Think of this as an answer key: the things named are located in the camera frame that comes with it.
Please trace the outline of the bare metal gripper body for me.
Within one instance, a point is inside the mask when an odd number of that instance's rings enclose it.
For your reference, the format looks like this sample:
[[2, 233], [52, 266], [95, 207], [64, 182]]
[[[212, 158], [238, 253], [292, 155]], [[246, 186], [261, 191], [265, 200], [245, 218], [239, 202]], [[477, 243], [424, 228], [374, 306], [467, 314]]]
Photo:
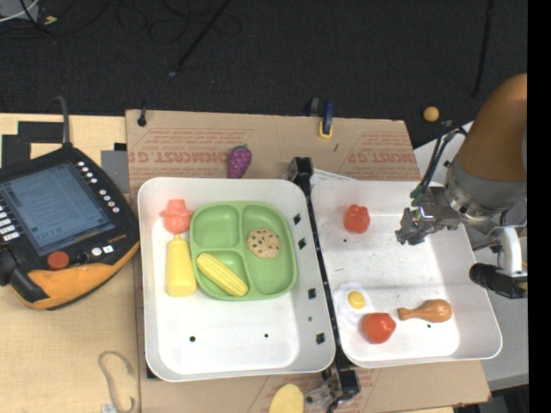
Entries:
[[491, 232], [497, 216], [510, 210], [514, 200], [488, 205], [466, 194], [460, 187], [429, 186], [419, 205], [419, 217], [439, 229], [455, 229], [459, 224], [478, 232]]

